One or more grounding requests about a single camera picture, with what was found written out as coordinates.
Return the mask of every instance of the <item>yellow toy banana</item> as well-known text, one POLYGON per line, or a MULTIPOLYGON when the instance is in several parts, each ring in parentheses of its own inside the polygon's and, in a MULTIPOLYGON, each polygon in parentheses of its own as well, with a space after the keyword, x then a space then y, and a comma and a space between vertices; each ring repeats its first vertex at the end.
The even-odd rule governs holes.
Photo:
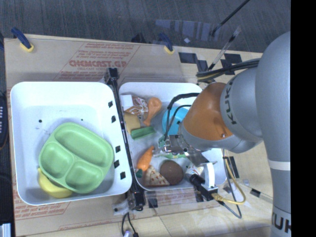
POLYGON ((54 198, 67 198, 73 192, 63 187, 59 187, 54 185, 42 172, 40 168, 38 168, 39 172, 39 186, 43 191, 48 193, 54 198))

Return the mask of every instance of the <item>toy pizza slice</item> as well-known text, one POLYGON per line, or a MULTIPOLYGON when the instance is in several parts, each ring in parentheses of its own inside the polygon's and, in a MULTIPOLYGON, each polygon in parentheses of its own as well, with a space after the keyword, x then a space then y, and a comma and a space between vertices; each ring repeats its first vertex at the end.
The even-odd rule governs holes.
POLYGON ((145 178, 145 185, 151 187, 162 187, 162 186, 169 186, 170 183, 159 173, 155 170, 153 166, 149 166, 146 170, 145 178))

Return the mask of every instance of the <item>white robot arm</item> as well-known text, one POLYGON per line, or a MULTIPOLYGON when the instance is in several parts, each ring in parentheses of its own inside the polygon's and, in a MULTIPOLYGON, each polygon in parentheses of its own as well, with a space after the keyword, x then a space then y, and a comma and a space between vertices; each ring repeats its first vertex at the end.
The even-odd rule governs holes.
POLYGON ((268 46, 257 68, 210 83, 174 141, 196 166, 205 163, 201 152, 242 153, 264 141, 274 191, 271 237, 291 236, 290 32, 268 46))

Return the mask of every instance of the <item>green divided plate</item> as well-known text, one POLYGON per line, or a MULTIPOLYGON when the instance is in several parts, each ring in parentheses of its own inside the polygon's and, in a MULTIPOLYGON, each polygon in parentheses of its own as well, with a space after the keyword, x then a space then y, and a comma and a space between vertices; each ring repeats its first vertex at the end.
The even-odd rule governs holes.
POLYGON ((39 166, 51 181, 85 194, 101 184, 113 159, 113 148, 106 140, 79 124, 67 122, 45 142, 39 166))

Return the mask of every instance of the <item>orange toy carrot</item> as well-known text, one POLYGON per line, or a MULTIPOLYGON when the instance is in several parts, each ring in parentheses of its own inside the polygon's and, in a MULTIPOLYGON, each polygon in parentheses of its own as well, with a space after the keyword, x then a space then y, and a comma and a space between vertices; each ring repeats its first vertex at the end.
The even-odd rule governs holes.
POLYGON ((148 148, 144 154, 139 158, 137 162, 136 168, 138 171, 136 172, 137 177, 142 177, 143 171, 146 171, 149 168, 150 162, 153 157, 153 150, 155 149, 154 146, 148 148))

